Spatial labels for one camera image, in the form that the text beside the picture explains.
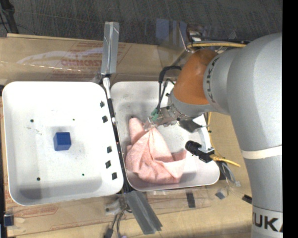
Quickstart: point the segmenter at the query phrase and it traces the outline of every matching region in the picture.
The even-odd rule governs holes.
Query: white plastic tray
[[[35,205],[120,191],[123,175],[106,95],[99,85],[13,82],[5,86],[2,99],[14,201]],[[70,132],[69,150],[54,150],[56,132]]]
[[[169,83],[165,93],[170,93],[173,85]],[[146,121],[148,115],[154,110],[158,102],[157,82],[118,82],[111,88],[113,106],[116,113],[117,128],[124,157],[126,147],[130,142],[129,119],[131,116]],[[165,107],[167,98],[162,99],[161,107]],[[173,126],[159,126],[158,130],[164,137],[171,152],[184,149],[188,140],[201,143],[198,132],[189,133],[177,124]],[[137,175],[127,171],[130,185],[139,191],[165,190],[210,185],[218,181],[220,171],[215,162],[204,163],[197,156],[187,154],[184,174],[180,183],[154,184],[141,180]]]

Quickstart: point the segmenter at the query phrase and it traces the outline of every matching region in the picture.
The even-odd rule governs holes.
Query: blue cube
[[[53,141],[55,151],[69,150],[72,144],[69,132],[56,132]]]

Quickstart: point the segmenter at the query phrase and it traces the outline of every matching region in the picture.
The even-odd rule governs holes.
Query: gray carpet
[[[161,20],[235,30],[239,39],[254,40],[281,32],[283,0],[10,0],[20,33],[103,39],[105,21],[120,23],[120,41],[159,44]],[[0,36],[6,31],[0,25]],[[0,187],[2,167],[0,155]],[[0,222],[2,221],[0,189]]]

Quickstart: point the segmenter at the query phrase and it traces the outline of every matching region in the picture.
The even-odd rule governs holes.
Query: pink towel
[[[171,154],[160,132],[156,128],[146,132],[143,125],[137,118],[129,120],[131,145],[127,146],[127,170],[151,183],[180,182],[187,151]]]

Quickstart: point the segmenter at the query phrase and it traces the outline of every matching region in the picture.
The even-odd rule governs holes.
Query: cardboard sheet
[[[9,82],[17,80],[92,81],[95,79],[95,76],[97,77],[100,71],[101,47],[102,42],[100,41],[22,35],[14,36],[13,34],[9,34],[8,38],[0,38],[0,84],[6,85]],[[117,73],[112,76],[111,80],[112,83],[119,81],[156,80],[161,69],[162,67],[157,46],[120,43]],[[217,142],[221,142],[218,145],[219,151],[224,156],[243,164],[243,159],[239,152],[229,117],[222,115],[217,117],[214,115],[213,119],[219,119],[219,127],[213,130],[213,140],[216,143],[216,147]],[[31,207],[25,207],[15,203],[8,190],[4,119],[1,98],[0,125],[5,209],[7,214],[14,215],[14,225],[7,228],[8,237],[28,237],[27,235],[31,237],[31,234],[33,235],[32,237],[58,237],[58,235],[60,237],[94,237],[94,235],[98,235],[98,233],[89,233],[88,230],[92,231],[94,228],[98,228],[97,224],[102,226],[102,230],[106,230],[105,227],[112,222],[113,215],[106,215],[104,205],[114,202],[118,195]],[[223,205],[225,207],[233,207],[233,217],[231,216],[229,220],[228,218],[219,216],[220,223],[222,227],[232,227],[235,231],[237,230],[237,232],[239,232],[238,230],[242,226],[242,231],[248,232],[251,225],[251,205],[240,200],[243,193],[250,195],[246,168],[245,165],[242,165],[240,169],[233,167],[232,170],[236,179],[241,182],[242,186],[238,191],[234,192],[235,196],[238,197],[238,200]],[[212,206],[214,204],[218,205],[221,201],[214,196],[218,189],[226,191],[226,184],[218,183],[213,187],[210,186],[207,188],[203,187],[189,190],[195,196],[196,208],[208,209],[204,213],[199,213],[207,216],[207,219],[212,218],[212,215],[210,215],[211,217],[209,216],[209,214],[212,213]],[[176,223],[176,216],[180,216],[177,214],[183,211],[191,212],[186,200],[186,192],[187,190],[181,190],[180,192],[158,191],[155,193],[148,193],[147,198],[154,211],[159,216],[162,216],[162,222],[167,221],[167,219],[173,219]],[[126,233],[141,235],[133,215],[125,214],[124,220],[126,219],[128,219],[128,223],[130,224],[126,225],[124,228],[122,224],[122,230]],[[181,222],[184,221],[189,223],[192,220],[185,217]],[[166,232],[169,232],[168,229],[171,227],[166,223],[162,224],[167,226]],[[86,233],[78,231],[80,235],[73,236],[75,231],[71,230],[74,230],[75,228],[81,230],[83,227],[88,227],[86,228]],[[208,230],[206,234],[211,234],[212,230],[214,231],[218,228],[220,227],[217,225],[211,229],[206,229]]]

